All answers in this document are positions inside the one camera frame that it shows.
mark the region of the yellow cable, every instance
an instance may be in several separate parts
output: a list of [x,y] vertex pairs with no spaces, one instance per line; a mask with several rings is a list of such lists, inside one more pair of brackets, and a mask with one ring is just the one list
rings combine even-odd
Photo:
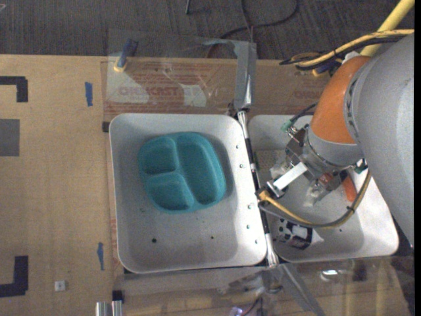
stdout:
[[332,221],[331,223],[326,223],[326,224],[316,224],[316,223],[312,223],[304,218],[299,217],[298,215],[296,215],[295,213],[291,212],[288,208],[286,208],[285,206],[281,205],[280,203],[278,203],[276,200],[272,199],[272,197],[270,196],[269,192],[267,190],[262,191],[258,197],[259,199],[263,200],[263,201],[267,201],[269,203],[271,203],[273,206],[275,206],[276,208],[278,208],[280,211],[284,212],[285,214],[289,215],[292,219],[296,220],[299,224],[305,226],[305,227],[311,227],[311,228],[335,228],[338,226],[343,225],[344,223],[346,223],[349,218],[351,218],[353,216],[353,214],[355,213],[355,211],[357,210],[358,206],[360,205],[366,191],[368,188],[368,185],[370,183],[371,180],[371,173],[370,171],[367,172],[366,178],[364,180],[364,183],[361,186],[361,189],[359,190],[357,197],[355,198],[353,204],[349,207],[348,211],[340,218],[338,218],[335,221]]
[[342,45],[341,47],[338,47],[337,49],[330,51],[327,54],[324,54],[322,56],[319,56],[317,59],[313,59],[313,60],[309,60],[309,61],[305,61],[305,62],[300,62],[297,63],[296,66],[301,67],[301,68],[306,68],[308,66],[312,66],[312,65],[316,65],[318,63],[322,63],[328,59],[331,59],[332,57],[340,54],[342,51],[346,51],[348,48],[353,47],[355,45],[358,45],[362,42],[368,41],[368,40],[372,40],[375,38],[388,38],[388,37],[393,37],[393,36],[405,36],[405,35],[409,35],[412,34],[414,32],[413,29],[402,29],[402,30],[385,30],[382,32],[374,32],[371,34],[366,34],[364,36],[361,36],[358,39],[355,39],[351,42],[346,43],[345,45]]
[[[379,27],[378,32],[395,29],[405,15],[415,6],[415,0],[400,0],[389,16]],[[361,55],[373,56],[380,45],[368,45],[361,51]]]

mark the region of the clear plastic sheet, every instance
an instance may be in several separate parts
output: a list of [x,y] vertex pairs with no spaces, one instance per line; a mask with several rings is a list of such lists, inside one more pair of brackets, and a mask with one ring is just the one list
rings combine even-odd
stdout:
[[[128,39],[137,42],[122,72],[114,69]],[[224,114],[244,73],[249,43],[227,39],[110,30],[109,59],[103,63],[104,121],[120,113]],[[328,76],[316,78],[278,61],[255,62],[256,114],[293,114],[316,101]]]

